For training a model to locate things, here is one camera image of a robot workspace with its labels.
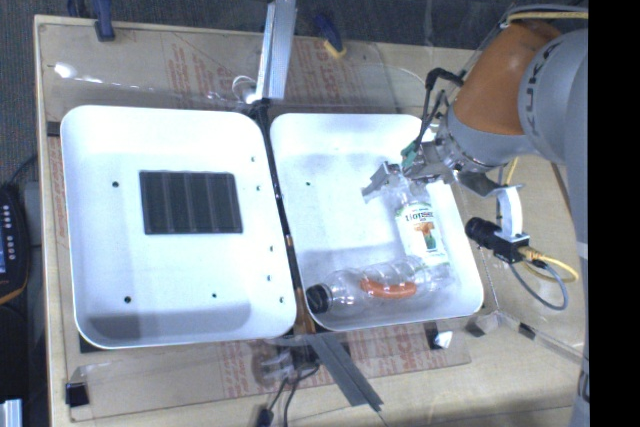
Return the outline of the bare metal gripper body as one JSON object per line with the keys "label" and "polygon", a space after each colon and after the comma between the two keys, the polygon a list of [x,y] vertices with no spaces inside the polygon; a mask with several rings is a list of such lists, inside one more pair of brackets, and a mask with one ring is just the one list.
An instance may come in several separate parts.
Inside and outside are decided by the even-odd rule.
{"label": "bare metal gripper body", "polygon": [[454,140],[411,142],[401,151],[401,157],[402,174],[413,181],[450,183],[470,166],[470,157]]}

